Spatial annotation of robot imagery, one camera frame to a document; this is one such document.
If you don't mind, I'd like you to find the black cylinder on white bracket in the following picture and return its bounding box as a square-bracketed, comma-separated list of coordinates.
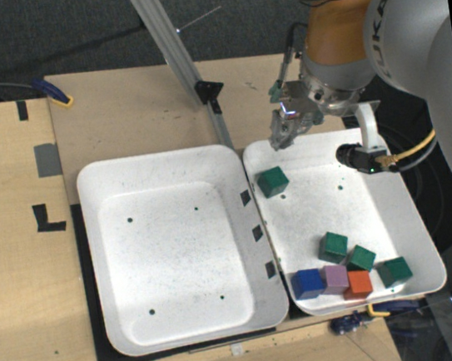
[328, 99, 392, 180]

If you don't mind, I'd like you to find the white plastic tray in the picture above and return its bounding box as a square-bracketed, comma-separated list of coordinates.
[73, 135, 295, 361]
[240, 115, 451, 325]

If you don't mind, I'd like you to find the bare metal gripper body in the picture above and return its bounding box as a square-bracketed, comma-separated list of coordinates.
[276, 65, 370, 130]

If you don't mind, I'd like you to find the purple cube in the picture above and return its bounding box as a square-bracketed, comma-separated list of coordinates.
[318, 262, 352, 298]

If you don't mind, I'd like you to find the orange cube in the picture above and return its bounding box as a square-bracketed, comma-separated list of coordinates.
[339, 268, 375, 302]

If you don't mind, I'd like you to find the flat brown board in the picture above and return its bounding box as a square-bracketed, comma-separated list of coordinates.
[43, 31, 391, 361]

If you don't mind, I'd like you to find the blue cube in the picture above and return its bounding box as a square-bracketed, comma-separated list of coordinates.
[289, 266, 326, 303]

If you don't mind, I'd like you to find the green cube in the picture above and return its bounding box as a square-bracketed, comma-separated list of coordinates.
[254, 164, 292, 200]
[343, 241, 380, 276]
[375, 255, 415, 290]
[314, 228, 353, 267]

